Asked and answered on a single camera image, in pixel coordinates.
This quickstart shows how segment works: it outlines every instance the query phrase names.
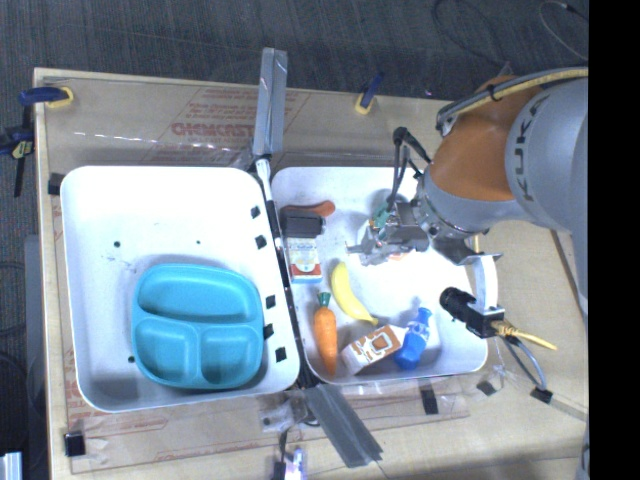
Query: yellow banana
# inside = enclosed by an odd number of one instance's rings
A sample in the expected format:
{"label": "yellow banana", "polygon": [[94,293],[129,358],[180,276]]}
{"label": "yellow banana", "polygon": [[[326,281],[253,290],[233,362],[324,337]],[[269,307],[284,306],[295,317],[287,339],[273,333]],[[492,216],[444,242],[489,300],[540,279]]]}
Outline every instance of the yellow banana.
{"label": "yellow banana", "polygon": [[331,272],[331,291],[340,309],[351,318],[366,320],[374,326],[378,325],[378,319],[371,316],[367,308],[353,294],[351,283],[349,282],[349,271],[344,261],[338,263],[333,272]]}

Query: blue divided tray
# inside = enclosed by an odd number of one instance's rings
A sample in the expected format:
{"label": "blue divided tray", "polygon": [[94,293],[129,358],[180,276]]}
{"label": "blue divided tray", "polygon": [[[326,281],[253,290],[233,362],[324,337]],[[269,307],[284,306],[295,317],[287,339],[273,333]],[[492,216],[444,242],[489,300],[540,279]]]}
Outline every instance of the blue divided tray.
{"label": "blue divided tray", "polygon": [[178,388],[233,389],[255,376],[264,346],[262,302],[237,272],[161,264],[138,281],[131,334],[148,378]]}

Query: blue spray bottle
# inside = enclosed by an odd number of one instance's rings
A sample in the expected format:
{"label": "blue spray bottle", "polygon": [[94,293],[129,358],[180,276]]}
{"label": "blue spray bottle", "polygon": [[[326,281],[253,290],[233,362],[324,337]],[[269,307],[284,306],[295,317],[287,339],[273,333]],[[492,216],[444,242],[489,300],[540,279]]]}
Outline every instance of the blue spray bottle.
{"label": "blue spray bottle", "polygon": [[429,330],[431,314],[427,308],[420,308],[416,319],[407,325],[407,334],[404,336],[402,348],[393,355],[394,361],[403,370],[414,370],[418,366],[420,355],[427,347],[431,334]]}

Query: small box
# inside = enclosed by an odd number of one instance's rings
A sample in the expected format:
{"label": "small box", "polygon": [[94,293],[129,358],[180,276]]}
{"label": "small box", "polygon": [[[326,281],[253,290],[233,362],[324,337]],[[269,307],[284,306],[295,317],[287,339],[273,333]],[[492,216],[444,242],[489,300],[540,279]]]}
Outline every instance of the small box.
{"label": "small box", "polygon": [[315,238],[287,238],[287,252],[292,283],[322,281],[320,257]]}
{"label": "small box", "polygon": [[407,330],[395,325],[385,325],[347,345],[340,357],[351,375],[365,366],[393,354],[402,347]]}

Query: orange carrot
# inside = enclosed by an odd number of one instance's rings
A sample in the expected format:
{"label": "orange carrot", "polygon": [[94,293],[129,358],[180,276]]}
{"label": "orange carrot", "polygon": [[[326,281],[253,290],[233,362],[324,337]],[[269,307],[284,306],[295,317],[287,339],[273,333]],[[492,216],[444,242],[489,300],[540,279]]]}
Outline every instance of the orange carrot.
{"label": "orange carrot", "polygon": [[318,294],[320,307],[313,315],[313,335],[322,362],[333,377],[338,363],[338,327],[336,315],[327,307],[330,298],[331,294],[327,292]]}

